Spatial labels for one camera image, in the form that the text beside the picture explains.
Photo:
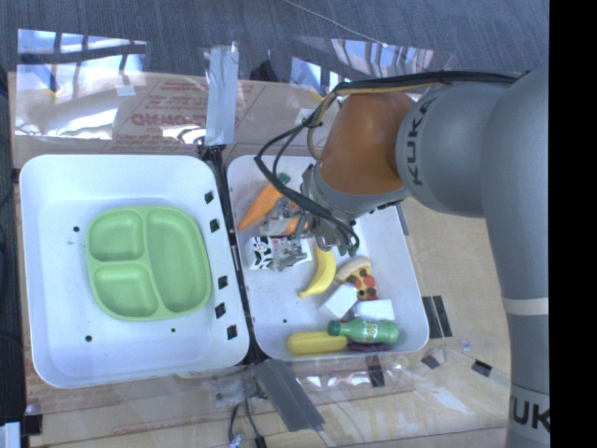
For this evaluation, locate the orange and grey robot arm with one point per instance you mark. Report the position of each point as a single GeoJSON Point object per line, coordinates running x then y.
{"type": "Point", "coordinates": [466, 157]}

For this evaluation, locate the green divided plate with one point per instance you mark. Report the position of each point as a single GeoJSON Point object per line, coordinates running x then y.
{"type": "Point", "coordinates": [154, 261]}

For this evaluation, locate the white cube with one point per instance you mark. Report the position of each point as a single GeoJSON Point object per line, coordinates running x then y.
{"type": "Point", "coordinates": [338, 300]}

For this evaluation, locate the yellow corn cob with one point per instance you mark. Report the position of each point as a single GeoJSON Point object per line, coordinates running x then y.
{"type": "Point", "coordinates": [317, 343]}

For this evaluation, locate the brown cardboard board red print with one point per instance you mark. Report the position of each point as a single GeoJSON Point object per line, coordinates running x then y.
{"type": "Point", "coordinates": [459, 269]}

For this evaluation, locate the purple grapes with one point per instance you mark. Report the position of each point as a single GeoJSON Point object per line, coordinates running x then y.
{"type": "Point", "coordinates": [368, 347]}

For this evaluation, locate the yellow banana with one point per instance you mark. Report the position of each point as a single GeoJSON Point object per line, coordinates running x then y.
{"type": "Point", "coordinates": [325, 271]}

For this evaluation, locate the orange carrot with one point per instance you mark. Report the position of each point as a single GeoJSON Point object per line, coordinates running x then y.
{"type": "Point", "coordinates": [259, 205]}

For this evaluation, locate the pizza slice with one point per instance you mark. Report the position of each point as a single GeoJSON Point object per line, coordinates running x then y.
{"type": "Point", "coordinates": [361, 273]}

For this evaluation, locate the white carton with black spots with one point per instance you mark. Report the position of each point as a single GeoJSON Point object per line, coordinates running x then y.
{"type": "Point", "coordinates": [259, 252]}

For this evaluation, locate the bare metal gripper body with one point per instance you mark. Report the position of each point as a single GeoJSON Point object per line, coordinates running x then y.
{"type": "Point", "coordinates": [327, 236]}

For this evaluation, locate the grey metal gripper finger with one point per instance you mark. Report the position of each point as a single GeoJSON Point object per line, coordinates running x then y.
{"type": "Point", "coordinates": [276, 216]}
{"type": "Point", "coordinates": [287, 255]}

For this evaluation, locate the white rectangular block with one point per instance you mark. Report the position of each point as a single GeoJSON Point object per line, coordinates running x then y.
{"type": "Point", "coordinates": [374, 310]}

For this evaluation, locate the green bottle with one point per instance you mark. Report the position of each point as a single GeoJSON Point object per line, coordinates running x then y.
{"type": "Point", "coordinates": [368, 331]}

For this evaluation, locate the white plastic tray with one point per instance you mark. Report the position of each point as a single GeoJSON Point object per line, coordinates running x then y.
{"type": "Point", "coordinates": [280, 297]}
{"type": "Point", "coordinates": [51, 250]}

